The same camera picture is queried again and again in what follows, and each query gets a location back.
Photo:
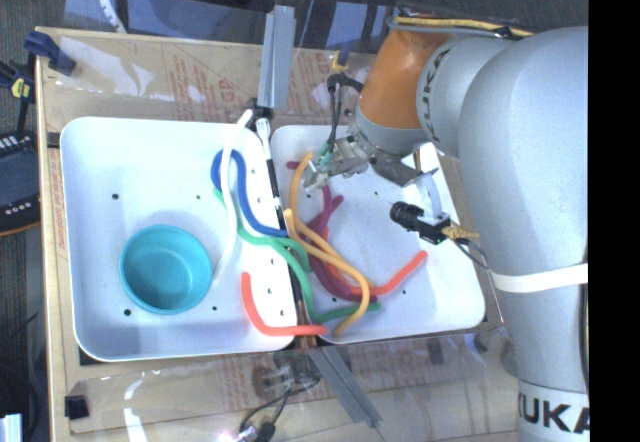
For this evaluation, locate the white plastic tray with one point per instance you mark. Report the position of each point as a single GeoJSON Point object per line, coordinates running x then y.
{"type": "Point", "coordinates": [430, 300]}
{"type": "Point", "coordinates": [150, 165]}

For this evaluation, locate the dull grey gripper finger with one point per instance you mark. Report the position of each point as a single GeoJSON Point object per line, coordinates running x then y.
{"type": "Point", "coordinates": [312, 182]}
{"type": "Point", "coordinates": [317, 167]}

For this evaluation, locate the teal bowl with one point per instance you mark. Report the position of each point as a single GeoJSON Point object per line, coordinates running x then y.
{"type": "Point", "coordinates": [165, 270]}

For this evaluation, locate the black cylinder on white bracket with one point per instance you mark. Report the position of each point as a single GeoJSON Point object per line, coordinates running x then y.
{"type": "Point", "coordinates": [410, 217]}

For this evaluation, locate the brown cardboard board, red print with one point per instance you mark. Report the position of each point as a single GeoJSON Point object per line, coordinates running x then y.
{"type": "Point", "coordinates": [150, 75]}

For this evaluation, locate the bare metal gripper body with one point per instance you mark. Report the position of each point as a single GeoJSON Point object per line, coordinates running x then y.
{"type": "Point", "coordinates": [350, 155]}

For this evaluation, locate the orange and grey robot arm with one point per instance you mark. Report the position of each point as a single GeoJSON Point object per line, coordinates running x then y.
{"type": "Point", "coordinates": [520, 140]}

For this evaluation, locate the white shoe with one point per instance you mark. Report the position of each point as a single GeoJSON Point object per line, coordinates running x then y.
{"type": "Point", "coordinates": [107, 0]}

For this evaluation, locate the thin black and white rod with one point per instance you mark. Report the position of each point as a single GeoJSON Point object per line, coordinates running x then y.
{"type": "Point", "coordinates": [273, 180]}

